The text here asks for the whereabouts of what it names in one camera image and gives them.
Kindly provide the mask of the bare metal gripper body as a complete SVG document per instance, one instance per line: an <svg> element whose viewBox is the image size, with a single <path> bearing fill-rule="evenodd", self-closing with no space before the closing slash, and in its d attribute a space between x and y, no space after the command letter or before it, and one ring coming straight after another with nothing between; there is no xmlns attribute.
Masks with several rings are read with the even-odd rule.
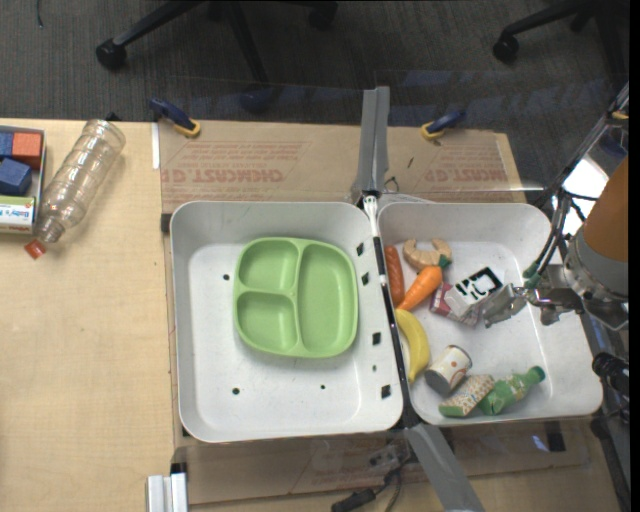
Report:
<svg viewBox="0 0 640 512"><path fill-rule="evenodd" d="M550 325L561 313L589 314L610 330L629 327L628 287L620 276L607 277L577 263L551 264L523 272L525 297L542 311L541 321Z"/></svg>

